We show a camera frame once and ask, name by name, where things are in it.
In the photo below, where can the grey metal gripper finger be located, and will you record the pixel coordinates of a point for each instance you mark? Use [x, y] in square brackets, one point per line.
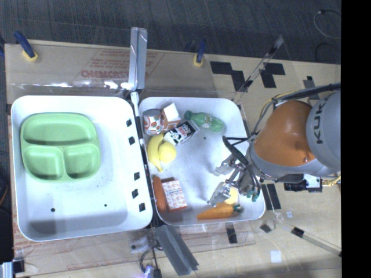
[218, 194]
[223, 168]

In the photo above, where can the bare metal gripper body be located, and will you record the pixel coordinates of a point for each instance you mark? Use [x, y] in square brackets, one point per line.
[245, 178]

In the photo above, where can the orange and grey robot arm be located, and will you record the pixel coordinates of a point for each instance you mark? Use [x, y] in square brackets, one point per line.
[285, 132]

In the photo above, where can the orange carrot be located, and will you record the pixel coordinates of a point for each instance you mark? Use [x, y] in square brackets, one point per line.
[216, 212]

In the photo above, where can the white plastic tray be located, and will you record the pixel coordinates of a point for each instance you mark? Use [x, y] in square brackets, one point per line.
[200, 158]
[87, 207]

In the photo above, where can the orange and white packet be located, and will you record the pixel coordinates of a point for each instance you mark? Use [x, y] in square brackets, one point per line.
[174, 195]

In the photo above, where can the green plastic bottle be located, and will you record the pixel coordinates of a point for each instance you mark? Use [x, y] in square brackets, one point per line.
[207, 121]

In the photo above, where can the black and white cow carton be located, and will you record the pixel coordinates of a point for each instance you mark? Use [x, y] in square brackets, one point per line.
[181, 132]

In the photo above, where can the yellow lemon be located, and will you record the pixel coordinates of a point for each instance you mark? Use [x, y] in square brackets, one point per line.
[167, 153]

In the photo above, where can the orange-brown sausage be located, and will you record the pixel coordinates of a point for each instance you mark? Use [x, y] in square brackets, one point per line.
[159, 194]

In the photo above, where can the yellow banana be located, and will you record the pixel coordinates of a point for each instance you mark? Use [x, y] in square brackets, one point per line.
[153, 152]

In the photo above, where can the orange and white carton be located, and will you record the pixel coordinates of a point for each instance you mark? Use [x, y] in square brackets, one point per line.
[171, 116]

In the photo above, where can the thin black and white rod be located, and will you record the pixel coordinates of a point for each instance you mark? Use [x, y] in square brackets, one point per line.
[144, 155]

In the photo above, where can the orange and white can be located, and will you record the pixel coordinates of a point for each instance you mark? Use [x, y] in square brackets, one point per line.
[152, 123]

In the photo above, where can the green divided plate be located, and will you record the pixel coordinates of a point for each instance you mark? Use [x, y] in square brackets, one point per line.
[59, 126]

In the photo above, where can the brown cardboard board red print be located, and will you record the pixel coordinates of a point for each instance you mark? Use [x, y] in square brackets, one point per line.
[72, 62]

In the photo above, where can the black cylinder on white bracket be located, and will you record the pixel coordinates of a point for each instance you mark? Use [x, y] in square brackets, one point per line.
[301, 186]

